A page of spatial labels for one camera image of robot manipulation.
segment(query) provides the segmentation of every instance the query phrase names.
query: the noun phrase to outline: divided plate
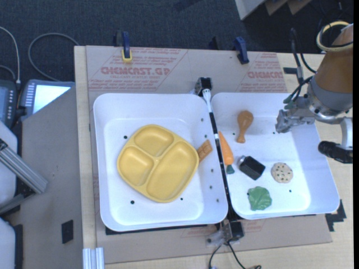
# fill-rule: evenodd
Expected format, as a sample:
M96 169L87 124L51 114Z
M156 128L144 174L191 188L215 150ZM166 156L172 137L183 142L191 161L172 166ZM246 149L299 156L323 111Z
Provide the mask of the divided plate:
M197 170L197 151L177 134L151 124L140 128L117 159L120 176L157 202L171 202L185 190Z

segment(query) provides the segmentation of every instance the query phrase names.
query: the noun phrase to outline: black object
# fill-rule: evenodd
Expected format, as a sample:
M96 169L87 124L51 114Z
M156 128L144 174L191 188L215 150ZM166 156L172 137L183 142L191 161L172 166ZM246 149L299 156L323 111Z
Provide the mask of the black object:
M203 96L203 90L212 89L212 80L210 77L200 77L195 85L195 92L198 96Z
M24 263L24 228L22 224L13 227L15 232L15 269L22 269Z
M340 200L340 205L337 209L336 214L325 214L326 223L328 223L328 228L330 232L334 232L334 223L343 222L347 218L346 212L343 207L342 200Z
M120 47L122 44L122 32L117 30L113 35L112 44L114 47Z
M208 48L210 50L220 50L220 47L219 47L219 44L218 44L218 41L217 41L216 37L213 37L211 42L209 42Z
M233 236L231 241L239 240L245 236L241 222L239 222L238 220L232 220L229 222L229 225L231 227Z
M182 225L182 226L170 226L170 227L159 227L159 228L149 228L149 229L139 229L131 231L114 231L105 226L106 235L117 235L117 234L129 234L129 233L141 233L141 232L152 232L152 231L164 231L164 230L173 230L173 229L184 229L184 228L194 228L194 227L206 227L207 224L198 224L198 225Z
M353 150L343 149L338 143L322 141L318 145L318 150L321 154L324 154L325 156L330 157L341 163L353 163Z
M253 180L260 178L265 169L263 164L251 156L243 156L238 163L238 167L240 171L247 174Z
M73 239L73 220L61 224L62 244Z

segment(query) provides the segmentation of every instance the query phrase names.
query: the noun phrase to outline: black clip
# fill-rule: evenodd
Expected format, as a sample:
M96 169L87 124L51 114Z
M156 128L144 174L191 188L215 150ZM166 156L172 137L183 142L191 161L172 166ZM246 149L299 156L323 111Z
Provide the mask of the black clip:
M210 50L219 50L219 44L216 37L213 37L211 42L208 44Z
M212 80L210 77L200 77L195 85L195 92L197 96L203 96L203 90L212 89Z
M240 60L241 64L248 64L249 60L247 56L247 46L244 39L240 36L236 37L233 43L234 43L234 48L236 49L236 51L239 52L237 57Z

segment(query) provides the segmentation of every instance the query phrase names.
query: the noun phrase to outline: toy chicken drumstick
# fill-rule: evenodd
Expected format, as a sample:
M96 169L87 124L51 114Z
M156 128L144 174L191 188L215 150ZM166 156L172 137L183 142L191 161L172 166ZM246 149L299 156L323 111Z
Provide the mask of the toy chicken drumstick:
M244 110L244 111L240 112L240 114L237 117L237 122L240 127L240 135L237 138L237 142L245 143L246 142L245 133L246 133L248 127L253 122L252 113L249 112L248 110Z

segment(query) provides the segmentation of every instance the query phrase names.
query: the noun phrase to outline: black cable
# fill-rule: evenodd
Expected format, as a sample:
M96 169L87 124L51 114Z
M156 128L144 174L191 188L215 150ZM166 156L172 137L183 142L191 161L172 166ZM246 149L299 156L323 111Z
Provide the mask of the black cable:
M350 21L353 20L352 15L348 13L348 10L353 7L352 5L349 5L344 9L341 9L339 7L332 7L327 11L325 11L323 9L322 0L317 0L317 1L319 3L320 11L318 11L317 8L312 3L309 3L309 5L322 16L322 18L319 20L319 23L317 25L317 32L320 31L323 25L327 25L333 21L341 20L344 15L347 16L348 20Z
M71 41L72 41L75 45L77 45L77 46L79 46L80 44L79 44L76 40L74 40L73 38L71 38L70 36L67 36L67 35L61 34L61 33L47 33L47 34L43 34L43 35L38 36L37 38L35 38L35 39L31 42L31 44L30 44L30 46L29 46L29 50L27 51L27 54L28 54L28 56L29 56L29 61L30 61L31 65L34 67L35 70L37 70L37 71L38 71L41 75L43 75L44 77L46 77L46 78L48 78L48 79L50 79L50 80L53 80L53 81L59 81L58 79L53 78L53 77L49 76L48 74L42 72L42 71L35 65L35 63L34 63L32 57L31 57L31 49L32 49L33 45L35 44L35 42L37 42L37 41L40 40L41 38L47 37L47 36L60 36L60 37L63 37L63 38L66 38L66 39L71 40Z
M246 269L246 268L242 265L242 263L240 262L240 260L238 259L238 257L237 257L237 255L236 255L235 251L233 250L233 247L231 246L231 240L229 240L229 241L227 241L227 242L225 242L225 243L223 243L223 244L229 246L229 248L231 249L231 251L232 251L232 253L233 253L233 255L234 255L234 258L235 258L236 261L237 261L237 263L241 266L242 269ZM213 256L214 256L215 253L221 248L221 246L222 246L223 244L221 244L220 246L218 246L217 249L212 253L212 255L211 255L210 259L209 259L208 269L212 269L211 262L212 262ZM261 269L261 268L262 268L262 266L261 266L261 265L258 265L258 266L256 266L254 269Z
M297 67L301 67L301 64L300 64L300 61L299 61L299 58L298 58L298 55L297 55L297 48L300 52L300 56L301 56L301 59L303 61L303 64L306 66L306 68L311 71L312 73L316 73L315 70L313 70L307 63L307 61L305 60L304 58L304 55L301 51L302 49L302 45L300 43L300 40L298 38L298 34L297 34L297 31L294 29L294 28L291 28L291 32L289 34L290 38L291 38L291 46L292 46L292 53L294 55L294 58L296 60L296 63L297 63Z
M305 85L305 84L307 84L307 83L309 83L312 78L313 78L313 76L311 76L311 77L305 79L304 82L303 82L302 84L300 84L300 85L294 90L294 92L292 93L292 96L294 96L295 93L296 93L296 96L294 97L293 102L295 102L296 99L298 99L298 97L299 97L299 95L300 95L300 93L301 93L301 90L302 90L302 86Z
M208 269L212 269L211 262L212 262L213 256L214 256L215 253L221 248L222 245L223 245L223 244L221 244L220 246L218 246L217 249L212 253L211 258L209 258Z
M228 245L229 248L231 249L231 251L232 251L232 253L233 253L233 255L234 255L234 258L236 259L237 263L242 267L242 269L245 269L245 267L242 265L242 263L238 260L237 255L236 255L236 253L234 252L233 247L232 247L232 245L231 245L230 242L231 242L231 241L228 241L228 242L227 242L227 245Z

